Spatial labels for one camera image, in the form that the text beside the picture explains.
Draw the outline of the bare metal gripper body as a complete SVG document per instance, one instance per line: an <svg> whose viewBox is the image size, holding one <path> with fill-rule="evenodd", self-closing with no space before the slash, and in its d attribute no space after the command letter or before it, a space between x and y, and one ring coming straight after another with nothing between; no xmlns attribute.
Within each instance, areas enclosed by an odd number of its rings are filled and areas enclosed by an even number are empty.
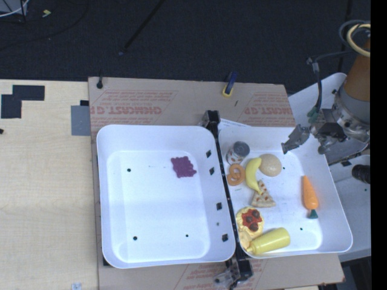
<svg viewBox="0 0 387 290"><path fill-rule="evenodd" d="M310 111L310 131L322 146L332 146L349 140L368 144L370 126L344 109Z"/></svg>

